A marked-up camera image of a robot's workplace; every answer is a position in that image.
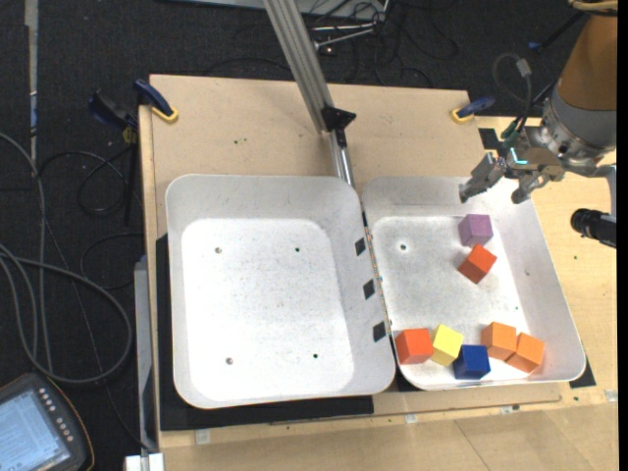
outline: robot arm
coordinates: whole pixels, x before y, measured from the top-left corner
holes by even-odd
[[[541,126],[511,124],[501,135],[497,156],[487,153],[460,186],[461,202],[506,177],[519,180],[511,196],[518,204],[529,199],[536,188],[562,180],[569,171],[590,178],[612,176],[609,184],[614,204],[616,166],[598,167],[598,163],[615,149],[617,139],[617,0],[569,3],[591,16],[544,102]],[[606,222],[608,217],[614,222],[614,206],[611,215],[597,213],[574,214],[577,218],[572,226],[583,236],[597,238],[592,229],[584,227],[587,219],[604,217]],[[605,243],[613,245],[614,241]]]

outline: yellow block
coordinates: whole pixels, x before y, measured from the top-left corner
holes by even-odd
[[[464,335],[445,325],[438,325],[434,330],[432,343],[434,354],[430,359],[440,365],[449,366],[460,353]]]

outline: orange block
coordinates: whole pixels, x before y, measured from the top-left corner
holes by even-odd
[[[532,372],[543,362],[546,343],[528,334],[520,333],[517,338],[517,351],[506,363],[526,373]]]
[[[478,284],[489,273],[496,260],[497,257],[491,251],[482,244],[476,244],[471,249],[469,256],[460,264],[458,271]]]
[[[427,328],[403,330],[394,339],[394,344],[401,365],[425,363],[434,354],[430,331]]]
[[[505,361],[517,350],[517,330],[493,321],[482,330],[480,343],[486,346],[489,356]]]

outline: black clamp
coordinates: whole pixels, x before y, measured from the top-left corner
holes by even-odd
[[[323,115],[327,131],[336,132],[338,146],[340,148],[346,148],[344,129],[355,120],[356,115],[333,106],[326,106],[321,110],[321,114]]]

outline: blue block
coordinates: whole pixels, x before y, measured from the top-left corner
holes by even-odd
[[[453,375],[458,380],[475,381],[491,371],[489,353],[485,345],[463,345],[453,361]]]

